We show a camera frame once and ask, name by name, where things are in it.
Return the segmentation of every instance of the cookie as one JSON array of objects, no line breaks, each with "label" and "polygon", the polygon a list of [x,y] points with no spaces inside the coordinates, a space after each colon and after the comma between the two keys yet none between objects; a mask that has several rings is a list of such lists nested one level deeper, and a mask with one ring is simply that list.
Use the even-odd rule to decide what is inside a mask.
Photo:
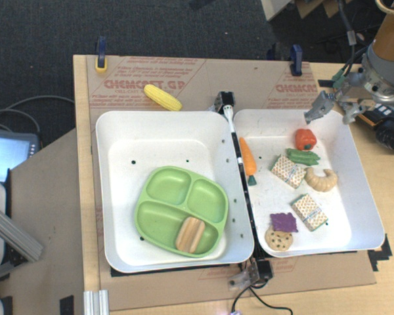
[{"label": "cookie", "polygon": [[294,242],[294,237],[290,232],[274,231],[270,226],[265,233],[265,241],[267,245],[275,251],[287,251]]}]

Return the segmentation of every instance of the white tray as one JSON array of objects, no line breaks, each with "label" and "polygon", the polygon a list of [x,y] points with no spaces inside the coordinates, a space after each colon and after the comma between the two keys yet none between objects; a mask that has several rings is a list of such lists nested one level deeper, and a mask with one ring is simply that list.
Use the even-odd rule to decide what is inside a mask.
[{"label": "white tray", "polygon": [[[249,195],[260,245],[274,257],[379,247],[385,234],[349,126],[342,123],[342,116],[335,111],[309,125],[303,113],[303,110],[242,110],[234,117],[238,136],[247,140],[257,162],[257,185],[249,187]],[[310,128],[317,137],[313,152],[321,159],[319,165],[313,166],[315,173],[324,176],[322,169],[330,168],[338,174],[338,185],[331,191],[316,192],[305,181],[293,189],[271,173],[279,155],[286,155],[287,148],[295,148],[298,128]],[[313,232],[290,205],[302,194],[310,194],[329,218]],[[299,232],[294,233],[294,243],[287,251],[273,251],[265,241],[271,213],[292,213],[297,220]]]},{"label": "white tray", "polygon": [[[111,267],[124,272],[241,263],[254,247],[229,125],[213,112],[129,112],[101,115],[96,124],[104,248]],[[134,211],[142,186],[158,167],[199,173],[223,187],[229,213],[214,252],[190,258],[142,241]]]}]

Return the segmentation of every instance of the green divided plate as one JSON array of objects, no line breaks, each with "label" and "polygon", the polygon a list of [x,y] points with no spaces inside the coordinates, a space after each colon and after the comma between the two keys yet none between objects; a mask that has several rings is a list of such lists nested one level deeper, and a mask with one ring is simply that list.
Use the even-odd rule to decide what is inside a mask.
[{"label": "green divided plate", "polygon": [[[144,184],[135,209],[135,226],[145,240],[157,246],[200,258],[211,253],[219,243],[228,207],[228,197],[216,182],[183,168],[160,167]],[[175,247],[179,230],[188,217],[206,224],[193,253]]]}]

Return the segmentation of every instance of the toy red pepper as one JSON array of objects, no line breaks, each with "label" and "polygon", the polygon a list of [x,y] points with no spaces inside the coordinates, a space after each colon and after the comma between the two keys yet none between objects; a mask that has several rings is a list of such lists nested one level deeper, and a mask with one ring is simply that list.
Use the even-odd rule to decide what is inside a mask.
[{"label": "toy red pepper", "polygon": [[317,143],[317,138],[310,129],[298,129],[295,141],[298,150],[312,150]]}]

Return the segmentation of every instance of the table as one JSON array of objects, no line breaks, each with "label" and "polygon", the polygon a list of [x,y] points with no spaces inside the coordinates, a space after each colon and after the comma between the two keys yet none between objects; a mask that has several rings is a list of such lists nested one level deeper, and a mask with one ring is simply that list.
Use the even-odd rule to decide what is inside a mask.
[{"label": "table", "polygon": [[[329,79],[339,64],[310,64],[315,80]],[[83,246],[83,284],[85,291],[100,287],[97,221],[93,188],[93,160],[86,56],[74,56],[77,152],[79,159],[79,194]],[[362,123],[351,124],[353,138],[380,212],[393,256],[379,262],[375,285],[270,295],[271,305],[290,307],[294,314],[394,314],[394,152],[378,145],[372,131]],[[138,308],[112,312],[122,314],[228,314],[232,300]],[[265,314],[265,307],[255,298],[243,297],[238,309],[244,314]]]}]

